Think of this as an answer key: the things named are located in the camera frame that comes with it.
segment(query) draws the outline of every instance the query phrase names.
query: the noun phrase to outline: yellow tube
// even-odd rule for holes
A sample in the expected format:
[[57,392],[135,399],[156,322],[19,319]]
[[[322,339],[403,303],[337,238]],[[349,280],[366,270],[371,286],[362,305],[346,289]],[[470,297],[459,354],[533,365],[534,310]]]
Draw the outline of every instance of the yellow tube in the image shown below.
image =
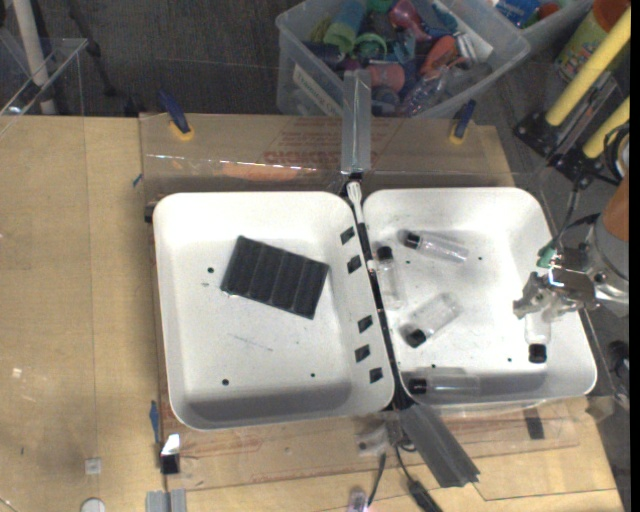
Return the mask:
[[598,79],[616,55],[631,38],[631,7],[629,7],[611,32],[600,43],[593,55],[585,62],[582,70],[571,81],[560,98],[549,109],[545,119],[551,126],[560,126],[589,87]]
[[582,147],[582,151],[589,158],[597,158],[604,151],[604,138],[611,130],[626,123],[631,115],[631,96],[627,96],[620,106],[607,119],[598,131],[594,133]]

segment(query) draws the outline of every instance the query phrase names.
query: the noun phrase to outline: white round object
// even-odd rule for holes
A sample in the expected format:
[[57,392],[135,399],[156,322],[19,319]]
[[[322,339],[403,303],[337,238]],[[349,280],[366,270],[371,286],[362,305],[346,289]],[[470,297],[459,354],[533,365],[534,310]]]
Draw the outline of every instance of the white round object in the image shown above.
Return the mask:
[[102,500],[98,498],[89,498],[80,507],[80,512],[105,512],[106,508]]

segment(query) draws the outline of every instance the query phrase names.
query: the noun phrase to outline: dark floor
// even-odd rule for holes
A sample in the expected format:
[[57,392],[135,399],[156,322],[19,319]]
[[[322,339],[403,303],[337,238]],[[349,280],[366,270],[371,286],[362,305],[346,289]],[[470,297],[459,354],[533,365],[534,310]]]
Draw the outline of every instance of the dark floor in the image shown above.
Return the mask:
[[[104,66],[118,90],[114,97],[103,94],[96,68],[85,54],[81,59],[80,88],[85,115],[124,115],[125,103],[132,97],[138,106],[156,110],[156,93],[160,87],[171,92],[188,112],[277,114],[279,51],[274,21],[279,13],[298,2],[81,2],[93,35],[101,46]],[[67,1],[40,0],[40,4],[51,37],[80,36],[78,27],[68,15]],[[513,127],[530,111],[549,106],[562,90],[564,85],[551,63],[574,26],[567,27],[566,33],[549,49],[532,56],[482,97],[476,98],[476,122],[497,126],[511,168],[517,174],[530,176],[544,168],[540,157],[514,139]],[[622,94],[628,94],[629,69],[630,61],[627,60],[616,74],[621,93],[612,100],[613,106]],[[570,183],[558,173],[552,173],[544,186],[556,223],[564,216],[569,191]],[[595,183],[583,193],[576,215],[601,211],[611,194],[609,185]],[[628,317],[618,319],[600,309],[592,315],[592,321],[603,353],[614,340],[628,343]],[[609,372],[603,366],[600,373]],[[617,403],[613,408],[603,409],[602,405],[600,401],[594,407],[602,418],[599,425],[603,441],[621,496],[630,510],[629,413]]]

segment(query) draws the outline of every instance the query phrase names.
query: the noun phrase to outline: black cap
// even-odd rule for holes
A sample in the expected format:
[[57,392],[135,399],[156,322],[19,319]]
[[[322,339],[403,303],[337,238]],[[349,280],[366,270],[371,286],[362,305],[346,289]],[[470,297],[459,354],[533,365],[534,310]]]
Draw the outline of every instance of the black cap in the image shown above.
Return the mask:
[[530,363],[546,363],[547,362],[547,347],[540,343],[532,343],[529,345],[529,362]]
[[384,247],[380,247],[378,249],[378,259],[379,260],[392,260],[393,259],[393,251],[391,247],[385,245]]
[[407,387],[412,395],[424,395],[427,392],[427,379],[409,379]]
[[415,233],[409,233],[404,240],[404,245],[409,249],[417,249],[418,245],[420,245],[420,237]]
[[415,331],[407,335],[407,343],[411,345],[413,348],[419,347],[425,341],[427,341],[427,336],[420,329],[416,329]]

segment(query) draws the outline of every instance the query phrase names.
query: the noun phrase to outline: wooden table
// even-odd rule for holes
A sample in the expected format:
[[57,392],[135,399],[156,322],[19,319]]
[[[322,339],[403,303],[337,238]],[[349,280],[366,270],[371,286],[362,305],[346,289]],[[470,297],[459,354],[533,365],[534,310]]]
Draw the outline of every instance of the wooden table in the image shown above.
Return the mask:
[[[492,148],[485,154],[506,165],[495,130],[481,131]],[[146,493],[166,484],[149,421],[159,368],[145,198],[134,186],[140,151],[132,119],[27,116],[0,139],[4,508],[68,512],[97,496],[107,511],[142,511]],[[438,489],[426,467],[411,472],[444,511],[623,510],[585,404],[566,404],[573,446],[478,458],[476,485]],[[92,458],[97,474],[85,467]],[[340,511],[350,489],[369,490],[374,475],[190,491],[187,505]],[[384,473],[371,510],[418,510],[397,469]]]

